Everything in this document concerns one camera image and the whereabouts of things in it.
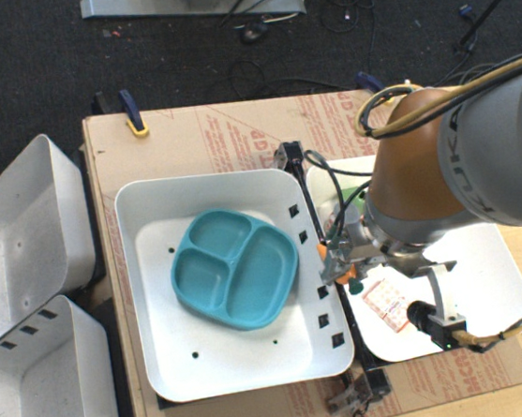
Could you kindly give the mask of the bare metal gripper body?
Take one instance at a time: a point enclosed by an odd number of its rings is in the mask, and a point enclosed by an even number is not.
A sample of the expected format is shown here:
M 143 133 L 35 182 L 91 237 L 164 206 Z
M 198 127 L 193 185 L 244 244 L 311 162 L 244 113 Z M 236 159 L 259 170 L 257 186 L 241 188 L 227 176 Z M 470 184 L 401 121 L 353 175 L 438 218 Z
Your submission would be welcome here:
M 345 275 L 337 282 L 363 280 L 369 270 L 380 265 L 391 267 L 407 277 L 418 276 L 426 267 L 423 245 L 406 244 L 386 234 L 373 221 L 348 224 L 343 231 L 333 225 L 326 239 L 328 254 L 345 265 Z

